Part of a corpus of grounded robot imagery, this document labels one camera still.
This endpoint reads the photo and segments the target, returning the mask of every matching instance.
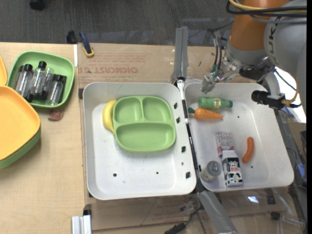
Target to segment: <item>white tray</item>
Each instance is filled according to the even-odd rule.
[[[158,96],[173,112],[176,140],[166,150],[148,153],[121,149],[112,132],[102,124],[102,110],[112,99]],[[169,83],[95,82],[83,92],[87,186],[100,200],[186,195],[196,176],[179,90]]]
[[[191,83],[185,87],[184,94],[188,107],[198,107],[199,97],[217,97],[232,100],[233,107],[222,109],[223,119],[202,121],[190,114],[190,127],[198,164],[201,168],[211,160],[221,163],[217,154],[215,134],[232,133],[234,149],[241,161],[247,149],[247,137],[254,138],[254,154],[249,163],[240,162],[244,184],[237,187],[225,186],[224,176],[218,176],[211,182],[201,179],[204,187],[210,191],[244,190],[268,187],[288,186],[294,174],[287,150],[274,114],[266,105],[258,105],[251,99],[254,90],[265,91],[255,83],[219,83],[204,94],[201,83]]]

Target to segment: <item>toy carrot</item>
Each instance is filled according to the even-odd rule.
[[[223,115],[218,114],[208,109],[204,109],[204,108],[196,108],[196,110],[194,110],[193,108],[189,107],[188,112],[190,114],[194,114],[195,118],[197,119],[222,119],[223,118]]]

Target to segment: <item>yellow banana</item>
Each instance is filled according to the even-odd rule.
[[[111,130],[114,133],[114,126],[113,126],[113,109],[114,105],[117,102],[116,99],[110,100],[103,109],[103,124],[104,127]]]

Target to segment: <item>green divided plate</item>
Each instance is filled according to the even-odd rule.
[[[119,99],[114,105],[113,125],[116,140],[126,151],[160,151],[171,147],[176,140],[171,108],[160,97]]]
[[[56,108],[62,106],[68,99],[75,77],[75,67],[72,62],[64,57],[49,54],[40,51],[26,51],[21,53],[15,60],[11,68],[7,86],[13,87],[16,74],[19,67],[25,64],[31,64],[33,69],[36,69],[40,61],[45,61],[47,67],[52,68],[55,74],[66,76],[65,86],[63,88],[62,101],[56,105],[46,105],[44,100],[34,99],[30,104],[40,108]]]

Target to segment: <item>green bottle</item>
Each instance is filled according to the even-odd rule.
[[[204,109],[222,109],[225,107],[233,107],[231,100],[221,100],[219,98],[205,98],[200,97],[198,100],[198,107]]]

